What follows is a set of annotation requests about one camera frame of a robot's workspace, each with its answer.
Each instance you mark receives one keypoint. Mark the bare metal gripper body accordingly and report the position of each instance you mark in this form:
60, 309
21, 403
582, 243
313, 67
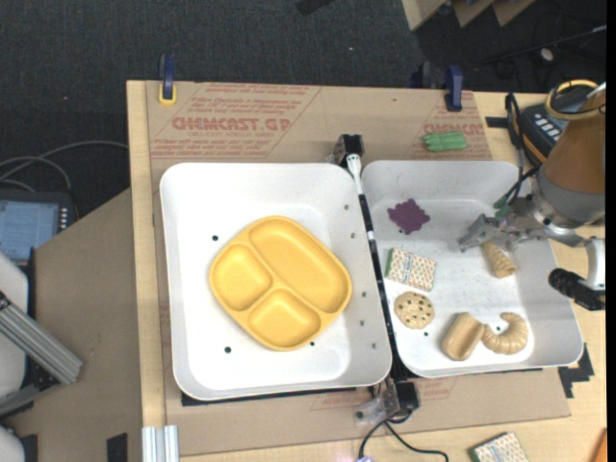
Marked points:
522, 222

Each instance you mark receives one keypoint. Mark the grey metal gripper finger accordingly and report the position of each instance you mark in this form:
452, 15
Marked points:
476, 233
511, 243

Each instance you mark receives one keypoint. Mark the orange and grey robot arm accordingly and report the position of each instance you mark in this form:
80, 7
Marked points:
575, 161

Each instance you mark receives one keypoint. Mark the beige cone pastry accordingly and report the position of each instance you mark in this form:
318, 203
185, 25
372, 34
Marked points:
500, 260

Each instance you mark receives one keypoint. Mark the white plastic tray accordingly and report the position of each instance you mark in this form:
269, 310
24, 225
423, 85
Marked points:
471, 287
192, 277

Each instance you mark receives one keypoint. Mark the purple grapes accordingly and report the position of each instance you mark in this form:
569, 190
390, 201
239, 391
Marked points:
408, 216

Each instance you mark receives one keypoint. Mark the cracker packet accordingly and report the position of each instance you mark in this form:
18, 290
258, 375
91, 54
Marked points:
411, 270
500, 449

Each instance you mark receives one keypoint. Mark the beige croissant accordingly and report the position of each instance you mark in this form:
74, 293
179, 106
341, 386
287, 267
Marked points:
510, 337

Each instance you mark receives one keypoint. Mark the green asparagus bundle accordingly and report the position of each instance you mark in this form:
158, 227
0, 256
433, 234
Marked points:
444, 141

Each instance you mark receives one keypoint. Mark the chocolate chip biscuit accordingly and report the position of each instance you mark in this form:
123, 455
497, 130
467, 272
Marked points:
414, 310

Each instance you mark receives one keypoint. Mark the tan bread loaf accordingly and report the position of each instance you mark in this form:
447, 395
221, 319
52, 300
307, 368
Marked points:
461, 337

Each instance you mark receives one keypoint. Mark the thin black and white rod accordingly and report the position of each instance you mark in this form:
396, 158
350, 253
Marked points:
370, 238

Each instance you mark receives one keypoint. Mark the yellow divided plate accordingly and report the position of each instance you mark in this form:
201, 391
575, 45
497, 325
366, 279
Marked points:
284, 282

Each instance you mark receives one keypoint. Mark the brown cardboard board red print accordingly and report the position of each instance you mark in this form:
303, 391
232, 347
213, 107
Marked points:
308, 113

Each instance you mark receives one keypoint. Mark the black cylinder on white bracket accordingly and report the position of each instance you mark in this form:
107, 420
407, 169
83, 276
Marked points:
575, 287

